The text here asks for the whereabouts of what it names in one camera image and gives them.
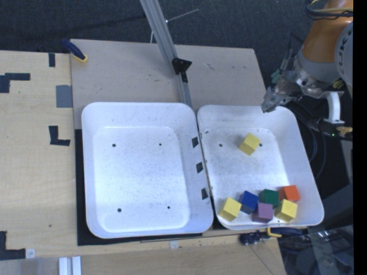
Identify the pale wood board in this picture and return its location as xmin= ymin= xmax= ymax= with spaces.
xmin=69 ymin=38 xmax=284 ymax=258

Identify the black cylinder on white bracket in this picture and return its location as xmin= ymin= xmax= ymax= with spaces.
xmin=310 ymin=90 xmax=354 ymax=139

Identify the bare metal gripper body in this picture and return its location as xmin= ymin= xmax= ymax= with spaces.
xmin=267 ymin=70 xmax=328 ymax=103

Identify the green cube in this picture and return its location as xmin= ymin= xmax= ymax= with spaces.
xmin=258 ymin=188 xmax=280 ymax=209

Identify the blue cube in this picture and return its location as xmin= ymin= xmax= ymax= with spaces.
xmin=239 ymin=190 xmax=260 ymax=215

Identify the white plastic tray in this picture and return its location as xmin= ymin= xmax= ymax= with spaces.
xmin=81 ymin=101 xmax=214 ymax=239
xmin=196 ymin=104 xmax=325 ymax=231

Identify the yellow cube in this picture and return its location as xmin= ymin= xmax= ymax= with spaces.
xmin=217 ymin=197 xmax=243 ymax=223
xmin=238 ymin=132 xmax=261 ymax=156
xmin=274 ymin=198 xmax=299 ymax=223

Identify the purple cube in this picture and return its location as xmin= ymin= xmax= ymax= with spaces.
xmin=251 ymin=202 xmax=274 ymax=224

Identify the orange cube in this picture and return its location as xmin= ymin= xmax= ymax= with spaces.
xmin=278 ymin=184 xmax=301 ymax=203

